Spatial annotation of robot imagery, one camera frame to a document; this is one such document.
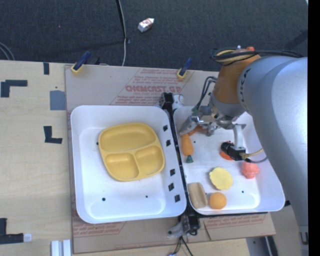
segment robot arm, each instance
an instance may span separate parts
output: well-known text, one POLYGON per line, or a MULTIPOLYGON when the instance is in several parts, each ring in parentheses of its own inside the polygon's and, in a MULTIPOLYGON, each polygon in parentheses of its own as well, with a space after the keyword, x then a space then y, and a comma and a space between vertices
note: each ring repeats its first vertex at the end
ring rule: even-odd
MULTIPOLYGON (((248 50, 234 50, 234 56, 248 50)), ((239 131, 233 122, 245 111, 253 119, 263 150, 290 200, 299 226, 302 255, 309 255, 308 224, 308 58, 297 56, 244 55, 224 62, 208 106, 196 111, 182 126, 180 135, 198 123, 207 135, 217 128, 239 131)), ((238 161, 242 154, 227 145, 238 161)))
POLYGON ((309 255, 307 73, 307 57, 270 56, 249 64, 237 83, 239 102, 292 205, 302 255, 309 255))

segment toy orange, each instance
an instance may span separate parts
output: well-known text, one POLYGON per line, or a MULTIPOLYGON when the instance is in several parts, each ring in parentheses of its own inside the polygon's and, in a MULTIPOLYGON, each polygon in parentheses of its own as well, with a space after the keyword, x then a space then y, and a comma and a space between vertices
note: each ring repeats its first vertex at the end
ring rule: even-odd
POLYGON ((213 209, 220 210, 223 207, 225 207, 227 204, 227 198, 226 196, 221 192, 215 192, 210 195, 209 198, 209 205, 213 209))

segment black tape mark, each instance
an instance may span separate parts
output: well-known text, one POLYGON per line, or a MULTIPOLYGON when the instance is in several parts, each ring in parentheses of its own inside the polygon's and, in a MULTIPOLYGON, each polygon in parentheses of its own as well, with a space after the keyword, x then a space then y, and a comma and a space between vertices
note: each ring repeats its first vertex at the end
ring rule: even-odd
POLYGON ((6 82, 1 82, 1 98, 9 98, 10 86, 6 82))
POLYGON ((8 83, 9 86, 28 86, 28 80, 5 80, 5 82, 8 83))
POLYGON ((44 75, 49 75, 50 74, 49 63, 48 62, 44 62, 43 63, 43 74, 44 75))
POLYGON ((169 188, 169 191, 171 191, 171 190, 173 190, 173 189, 175 188, 175 185, 174 185, 173 183, 171 183, 171 184, 168 186, 168 188, 169 188))
POLYGON ((170 170, 170 176, 173 176, 173 175, 175 175, 176 174, 176 170, 175 169, 171 169, 170 170))
POLYGON ((24 234, 7 234, 7 218, 0 218, 0 245, 24 242, 24 234))
POLYGON ((6 234, 7 218, 0 218, 0 236, 6 234))
POLYGON ((5 234, 0 235, 0 245, 17 244, 24 242, 24 234, 5 234))
POLYGON ((177 194, 177 195, 174 196, 174 202, 176 203, 176 202, 179 202, 179 201, 180 201, 180 195, 177 194))
POLYGON ((10 86, 26 87, 28 86, 28 80, 5 80, 1 82, 1 98, 9 98, 10 86))
POLYGON ((44 136, 45 136, 45 143, 55 143, 55 144, 61 144, 62 138, 52 138, 52 126, 44 126, 44 136))

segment wooden table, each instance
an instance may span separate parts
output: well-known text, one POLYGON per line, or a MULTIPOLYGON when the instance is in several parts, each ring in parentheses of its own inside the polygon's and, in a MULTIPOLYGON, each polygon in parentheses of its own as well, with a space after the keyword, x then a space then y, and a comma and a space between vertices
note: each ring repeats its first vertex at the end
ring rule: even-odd
MULTIPOLYGON (((72 239, 67 113, 50 109, 50 91, 65 90, 63 63, 0 61, 0 82, 27 80, 0 97, 0 218, 7 234, 31 234, 32 241, 0 245, 0 255, 50 255, 51 241, 72 239), (45 143, 44 126, 62 143, 45 143)), ((175 245, 85 253, 94 256, 161 255, 175 245)), ((245 238, 189 245, 194 255, 249 256, 245 238)), ((184 246, 179 256, 189 255, 184 246)))

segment black cable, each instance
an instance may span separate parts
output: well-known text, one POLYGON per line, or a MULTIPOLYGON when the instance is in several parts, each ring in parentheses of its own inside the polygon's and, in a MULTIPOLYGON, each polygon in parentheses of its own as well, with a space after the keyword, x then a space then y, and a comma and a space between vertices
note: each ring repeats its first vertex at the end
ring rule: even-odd
POLYGON ((262 163, 262 162, 266 161, 267 159, 268 159, 268 158, 265 157, 264 159, 257 160, 257 161, 253 161, 253 160, 251 160, 250 158, 246 158, 245 161, 248 162, 248 163, 259 164, 259 163, 262 163))
POLYGON ((185 242, 183 236, 180 236, 180 237, 179 237, 178 243, 177 243, 174 251, 173 251, 172 253, 170 253, 168 256, 175 256, 175 255, 179 252, 179 250, 180 250, 180 248, 181 248, 181 241, 182 241, 183 244, 185 245, 185 247, 186 247, 186 249, 188 250, 189 254, 190 254, 191 256, 193 256, 193 254, 192 254, 192 252, 190 251, 190 249, 189 249, 187 243, 185 242))
POLYGON ((201 92, 201 96, 200 96, 200 100, 199 102, 195 105, 195 108, 198 110, 201 103, 202 103, 202 100, 205 98, 207 92, 208 92, 208 89, 209 89, 209 86, 211 83, 215 83, 217 81, 217 78, 215 76, 208 76, 205 81, 204 81, 204 84, 203 84, 203 87, 202 87, 202 92, 201 92))
POLYGON ((186 243, 185 240, 184 240, 184 237, 183 237, 183 236, 181 236, 181 237, 182 237, 182 242, 184 243, 184 245, 185 245, 186 249, 188 250, 189 254, 190 254, 191 256, 193 256, 193 254, 191 253, 191 251, 190 251, 187 243, 186 243))
POLYGON ((250 58, 252 58, 253 56, 256 56, 256 55, 258 55, 258 54, 254 54, 254 55, 249 56, 249 57, 246 57, 246 58, 237 59, 237 60, 231 61, 231 62, 229 62, 229 63, 227 63, 227 64, 224 64, 224 63, 223 63, 222 66, 229 66, 229 65, 231 65, 231 64, 233 64, 233 63, 235 63, 235 62, 244 61, 244 60, 250 59, 250 58))
MULTIPOLYGON (((233 52, 236 48, 223 48, 215 53, 213 53, 213 50, 211 52, 211 58, 216 62, 224 61, 228 58, 234 58, 234 57, 241 57, 243 55, 250 55, 248 58, 251 58, 255 55, 259 54, 267 54, 267 55, 282 55, 282 56, 288 56, 288 57, 295 57, 295 58, 302 58, 304 57, 300 53, 290 51, 290 50, 249 50, 249 51, 241 51, 241 52, 233 52)), ((244 60, 244 58, 237 59, 235 61, 241 61, 244 60)))
POLYGON ((125 18, 124 18, 124 13, 122 10, 122 5, 120 0, 115 0, 116 1, 116 6, 118 9, 118 13, 119 13, 119 17, 120 17, 120 21, 121 21, 121 27, 122 27, 122 32, 123 32, 123 61, 122 61, 122 67, 125 65, 125 61, 126 61, 126 56, 127 56, 127 49, 126 49, 126 45, 127 45, 127 32, 126 32, 126 23, 125 23, 125 18))
POLYGON ((190 234, 191 236, 196 236, 196 235, 198 234, 198 231, 197 231, 197 230, 195 230, 195 231, 189 231, 189 234, 190 234))

